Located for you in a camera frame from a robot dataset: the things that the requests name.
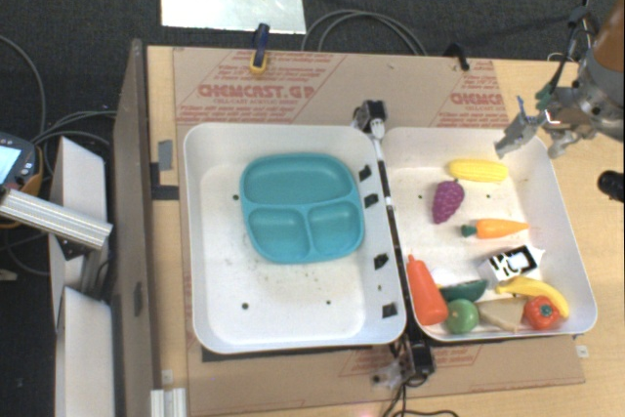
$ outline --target purple grapes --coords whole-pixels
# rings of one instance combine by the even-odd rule
[[[465,191],[455,181],[443,181],[438,183],[437,192],[434,195],[434,205],[432,215],[436,225],[444,223],[458,210],[462,200],[465,198]]]

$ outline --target white plastic tray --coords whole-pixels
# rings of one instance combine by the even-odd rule
[[[442,325],[422,328],[448,342],[586,332],[595,324],[597,305],[551,160],[538,138],[500,160],[509,168],[505,181],[462,181],[465,199],[459,210],[446,223],[432,221],[436,185],[452,179],[445,165],[462,157],[499,160],[493,146],[499,139],[500,131],[485,129],[396,128],[387,134],[382,147],[402,251],[423,260],[431,271],[450,271],[458,281],[468,281],[479,279],[477,267],[490,255],[531,243],[546,253],[540,269],[529,276],[559,289],[570,304],[570,317],[554,330],[521,328],[517,334],[484,324],[464,335],[450,334]],[[460,234],[461,225],[487,217],[526,221],[530,229],[493,240]],[[482,299],[497,297],[486,291]]]
[[[341,160],[360,199],[375,193],[379,202],[364,209],[364,238],[349,256],[276,264],[250,242],[236,199],[239,178],[258,157],[304,151]],[[365,135],[351,127],[206,123],[188,132],[184,157],[193,326],[203,346],[251,353],[386,344],[401,334],[406,313],[395,252],[375,150]],[[365,165],[372,174],[360,182]],[[389,260],[376,270],[381,254]]]

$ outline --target toy tomato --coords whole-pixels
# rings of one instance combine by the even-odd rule
[[[558,308],[545,296],[527,301],[523,313],[529,324],[536,330],[545,330],[560,318]]]

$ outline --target blue and yellow clamp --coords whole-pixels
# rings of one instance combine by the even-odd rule
[[[267,69],[267,44],[270,39],[270,26],[263,22],[258,25],[252,38],[254,53],[250,60],[250,71],[255,75],[262,74]]]

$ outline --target screen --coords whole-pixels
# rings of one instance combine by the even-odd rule
[[[20,149],[0,146],[0,185],[7,179],[16,160],[20,157],[20,153]]]

